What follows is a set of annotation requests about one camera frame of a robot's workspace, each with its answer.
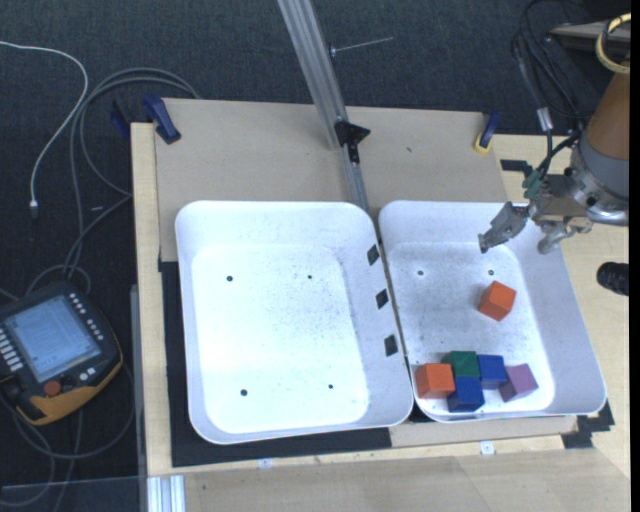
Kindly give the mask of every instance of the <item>white tray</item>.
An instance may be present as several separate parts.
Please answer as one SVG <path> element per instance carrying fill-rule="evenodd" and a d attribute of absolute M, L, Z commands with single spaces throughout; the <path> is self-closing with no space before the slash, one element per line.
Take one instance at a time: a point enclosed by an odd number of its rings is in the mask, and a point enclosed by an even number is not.
<path fill-rule="evenodd" d="M 371 219 L 198 201 L 176 219 L 189 414 L 218 444 L 390 426 L 413 405 Z"/>
<path fill-rule="evenodd" d="M 541 255 L 533 223 L 482 254 L 478 234 L 502 208 L 494 203 L 396 201 L 379 217 L 402 335 L 411 366 L 440 362 L 452 350 L 498 354 L 528 363 L 539 389 L 505 403 L 485 391 L 474 413 L 450 413 L 446 399 L 422 399 L 437 421 L 589 414 L 606 398 L 600 369 L 560 251 Z M 516 290 L 513 310 L 497 322 L 477 311 L 497 280 Z"/>

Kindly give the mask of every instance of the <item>orange cube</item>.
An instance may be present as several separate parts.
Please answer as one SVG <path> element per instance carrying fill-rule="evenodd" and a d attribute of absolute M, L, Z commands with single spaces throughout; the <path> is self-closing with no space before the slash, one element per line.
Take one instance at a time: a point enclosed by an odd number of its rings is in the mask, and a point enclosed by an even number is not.
<path fill-rule="evenodd" d="M 420 398 L 446 398 L 456 390 L 453 370 L 448 363 L 426 363 L 416 370 Z"/>
<path fill-rule="evenodd" d="M 500 321 L 511 312 L 516 291 L 499 281 L 491 283 L 482 293 L 478 311 Z"/>

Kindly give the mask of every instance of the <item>emergency stop button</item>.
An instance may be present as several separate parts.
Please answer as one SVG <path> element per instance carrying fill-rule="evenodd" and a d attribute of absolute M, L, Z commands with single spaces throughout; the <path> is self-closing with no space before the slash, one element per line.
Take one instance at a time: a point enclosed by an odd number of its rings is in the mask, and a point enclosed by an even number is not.
<path fill-rule="evenodd" d="M 44 385 L 44 392 L 49 397 L 58 396 L 60 391 L 62 391 L 62 384 L 57 380 L 50 380 Z"/>

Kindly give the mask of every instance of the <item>block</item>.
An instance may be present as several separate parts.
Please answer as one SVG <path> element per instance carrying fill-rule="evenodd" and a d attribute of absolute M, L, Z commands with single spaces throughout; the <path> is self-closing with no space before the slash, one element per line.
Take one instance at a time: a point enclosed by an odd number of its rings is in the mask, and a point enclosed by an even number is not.
<path fill-rule="evenodd" d="M 416 370 L 415 377 L 420 398 L 446 398 L 456 390 L 450 364 L 423 364 Z"/>
<path fill-rule="evenodd" d="M 447 397 L 449 412 L 473 412 L 484 405 L 480 379 L 456 377 L 456 390 Z"/>
<path fill-rule="evenodd" d="M 507 372 L 507 382 L 498 388 L 505 402 L 524 398 L 538 389 L 538 383 L 528 364 L 507 366 L 505 370 Z"/>
<path fill-rule="evenodd" d="M 454 377 L 480 378 L 478 356 L 472 350 L 452 350 L 440 362 L 451 365 Z"/>
<path fill-rule="evenodd" d="M 482 292 L 478 311 L 499 322 L 511 312 L 515 298 L 513 288 L 494 281 Z"/>
<path fill-rule="evenodd" d="M 498 389 L 507 382 L 507 372 L 502 356 L 478 354 L 478 366 L 482 389 Z"/>

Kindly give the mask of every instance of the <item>dark floor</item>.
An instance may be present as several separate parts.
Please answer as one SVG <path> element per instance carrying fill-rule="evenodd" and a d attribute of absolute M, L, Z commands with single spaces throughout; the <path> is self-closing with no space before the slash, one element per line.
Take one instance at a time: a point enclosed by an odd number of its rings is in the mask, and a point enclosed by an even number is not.
<path fill-rule="evenodd" d="M 528 0 L 317 0 L 328 43 L 343 48 L 380 38 L 390 41 L 338 52 L 335 67 L 345 103 L 380 107 L 501 113 L 502 133 L 538 133 L 535 104 L 511 54 L 519 26 L 542 60 L 557 66 L 563 92 L 541 78 L 554 110 L 555 132 L 567 133 L 597 104 L 610 74 L 592 53 L 540 43 L 548 29 L 592 21 L 594 5 L 612 15 L 615 3 Z M 150 66 L 180 75 L 204 98 L 310 103 L 277 2 L 217 0 L 23 0 L 0 3 L 0 40 L 67 52 L 81 61 L 90 87 L 126 68 Z M 36 190 L 37 222 L 29 213 L 29 177 L 49 138 L 82 90 L 78 69 L 62 57 L 0 45 L 0 288 L 22 296 L 46 268 L 64 262 L 78 232 L 69 131 L 42 161 Z M 105 94 L 86 118 L 89 152 L 104 175 L 130 189 L 128 142 L 109 122 L 117 100 L 129 121 L 144 121 L 150 92 L 185 96 L 171 86 L 136 85 Z M 572 98 L 569 105 L 562 94 Z M 558 111 L 569 111 L 570 116 Z M 85 225 L 122 196 L 79 166 Z M 80 266 L 91 295 L 113 325 L 131 361 L 129 293 L 136 282 L 133 212 L 129 202 L 86 238 Z M 83 284 L 76 274 L 77 282 Z M 0 296 L 0 304 L 8 302 Z M 109 441 L 124 424 L 132 393 L 122 372 L 86 408 L 81 451 Z M 58 451 L 71 451 L 76 417 L 43 433 Z M 34 452 L 0 410 L 0 486 L 46 480 L 47 458 Z M 56 479 L 64 479 L 61 462 Z M 76 464 L 72 479 L 134 475 L 135 432 L 100 456 Z"/>

